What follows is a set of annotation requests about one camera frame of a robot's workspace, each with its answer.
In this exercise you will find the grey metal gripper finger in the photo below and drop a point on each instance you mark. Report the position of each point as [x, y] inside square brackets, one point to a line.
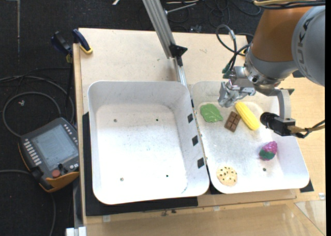
[222, 95]
[232, 98]

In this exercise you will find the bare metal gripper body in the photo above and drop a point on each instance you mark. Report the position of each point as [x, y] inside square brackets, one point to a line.
[245, 80]

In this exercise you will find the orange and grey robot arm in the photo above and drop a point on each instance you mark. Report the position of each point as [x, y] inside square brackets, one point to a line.
[276, 31]

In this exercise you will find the green lettuce leaf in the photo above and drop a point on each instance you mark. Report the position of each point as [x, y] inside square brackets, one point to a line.
[210, 113]

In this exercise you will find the yellow corn cob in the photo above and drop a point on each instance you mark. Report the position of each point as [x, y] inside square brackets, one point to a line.
[247, 116]

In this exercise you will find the brown chocolate bar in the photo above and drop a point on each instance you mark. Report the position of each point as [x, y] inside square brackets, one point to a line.
[232, 122]

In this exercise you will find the white plastic tray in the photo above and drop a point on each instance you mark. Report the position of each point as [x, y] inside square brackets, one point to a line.
[139, 147]
[240, 152]

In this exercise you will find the black block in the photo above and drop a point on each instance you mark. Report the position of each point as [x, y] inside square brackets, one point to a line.
[178, 50]

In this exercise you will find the purple grapes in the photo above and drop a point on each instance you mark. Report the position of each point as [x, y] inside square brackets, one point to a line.
[269, 150]

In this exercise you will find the chocolate chip biscuit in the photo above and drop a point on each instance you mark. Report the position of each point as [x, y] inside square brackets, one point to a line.
[226, 176]

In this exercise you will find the pale wood board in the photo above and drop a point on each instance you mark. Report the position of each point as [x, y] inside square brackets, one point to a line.
[124, 56]

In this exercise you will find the black cylinder on white bracket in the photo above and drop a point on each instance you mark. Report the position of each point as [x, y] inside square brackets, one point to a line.
[276, 124]

